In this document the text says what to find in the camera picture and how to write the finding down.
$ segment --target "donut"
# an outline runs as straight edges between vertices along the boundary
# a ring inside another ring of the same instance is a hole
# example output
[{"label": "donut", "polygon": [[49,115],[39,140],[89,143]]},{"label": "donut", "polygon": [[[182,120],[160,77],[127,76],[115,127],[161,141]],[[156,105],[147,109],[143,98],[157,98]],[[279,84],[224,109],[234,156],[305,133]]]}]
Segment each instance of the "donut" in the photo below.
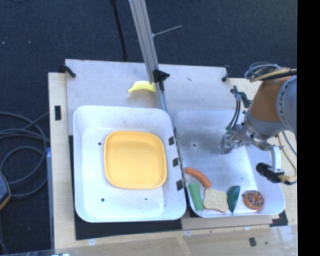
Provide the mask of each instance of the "donut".
[{"label": "donut", "polygon": [[265,204],[264,196],[256,190],[247,191],[243,196],[245,206],[253,210],[261,210]]}]

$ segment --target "toy sausage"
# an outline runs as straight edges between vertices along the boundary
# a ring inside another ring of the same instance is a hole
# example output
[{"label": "toy sausage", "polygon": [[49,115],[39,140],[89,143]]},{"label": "toy sausage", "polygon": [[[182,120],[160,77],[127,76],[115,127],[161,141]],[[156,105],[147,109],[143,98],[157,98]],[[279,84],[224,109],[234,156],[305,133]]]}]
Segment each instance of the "toy sausage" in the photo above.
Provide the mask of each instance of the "toy sausage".
[{"label": "toy sausage", "polygon": [[192,168],[192,167],[186,167],[184,169],[184,172],[186,174],[189,174],[195,178],[197,178],[202,184],[203,186],[208,189],[211,187],[211,182],[210,180],[199,170]]}]

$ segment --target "bread slice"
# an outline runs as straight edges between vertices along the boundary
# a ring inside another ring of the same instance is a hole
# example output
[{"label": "bread slice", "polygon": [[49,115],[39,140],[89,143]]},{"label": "bread slice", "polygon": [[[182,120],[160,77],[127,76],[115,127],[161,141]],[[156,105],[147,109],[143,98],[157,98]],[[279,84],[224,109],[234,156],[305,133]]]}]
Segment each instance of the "bread slice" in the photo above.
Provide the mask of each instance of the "bread slice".
[{"label": "bread slice", "polygon": [[227,193],[207,188],[204,191],[203,206],[205,209],[225,213],[229,209]]}]

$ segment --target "yellow square plate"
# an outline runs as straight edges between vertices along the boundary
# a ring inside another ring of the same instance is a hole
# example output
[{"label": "yellow square plate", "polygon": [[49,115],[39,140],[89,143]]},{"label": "yellow square plate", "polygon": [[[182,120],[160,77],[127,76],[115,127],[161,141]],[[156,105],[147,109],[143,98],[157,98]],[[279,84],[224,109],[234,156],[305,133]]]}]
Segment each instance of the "yellow square plate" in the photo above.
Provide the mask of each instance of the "yellow square plate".
[{"label": "yellow square plate", "polygon": [[119,130],[104,142],[104,172],[122,189],[147,190],[167,179],[167,161],[161,139],[149,132]]}]

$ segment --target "toy banana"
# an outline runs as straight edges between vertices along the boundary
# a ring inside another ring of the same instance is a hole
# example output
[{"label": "toy banana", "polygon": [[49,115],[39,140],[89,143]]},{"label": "toy banana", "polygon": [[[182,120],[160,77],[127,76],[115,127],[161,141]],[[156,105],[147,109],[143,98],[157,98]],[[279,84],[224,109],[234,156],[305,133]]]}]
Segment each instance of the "toy banana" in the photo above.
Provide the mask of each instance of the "toy banana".
[{"label": "toy banana", "polygon": [[128,90],[128,93],[131,93],[133,91],[137,90],[148,90],[153,93],[156,92],[156,86],[154,83],[150,83],[149,81],[136,81],[132,87]]}]

